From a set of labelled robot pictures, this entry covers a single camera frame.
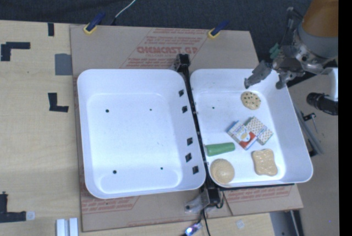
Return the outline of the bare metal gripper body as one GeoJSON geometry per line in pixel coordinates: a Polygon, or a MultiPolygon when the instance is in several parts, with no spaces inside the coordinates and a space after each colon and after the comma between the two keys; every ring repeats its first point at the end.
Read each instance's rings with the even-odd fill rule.
{"type": "Polygon", "coordinates": [[[302,42],[290,45],[275,44],[271,48],[272,68],[284,79],[303,76],[305,73],[321,74],[332,58],[319,56],[302,42]]]}

